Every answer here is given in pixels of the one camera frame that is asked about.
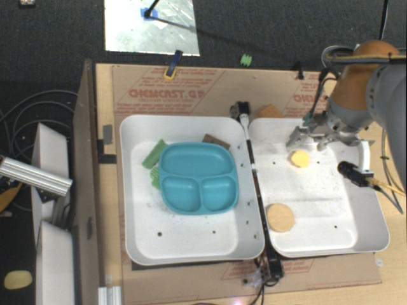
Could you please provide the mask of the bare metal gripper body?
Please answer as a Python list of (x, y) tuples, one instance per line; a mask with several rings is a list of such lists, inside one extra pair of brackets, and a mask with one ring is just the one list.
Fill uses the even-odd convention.
[(314, 114), (308, 125), (308, 136), (318, 143), (321, 137), (329, 137), (331, 143), (341, 142), (354, 145), (358, 140), (358, 130), (346, 125), (332, 112)]

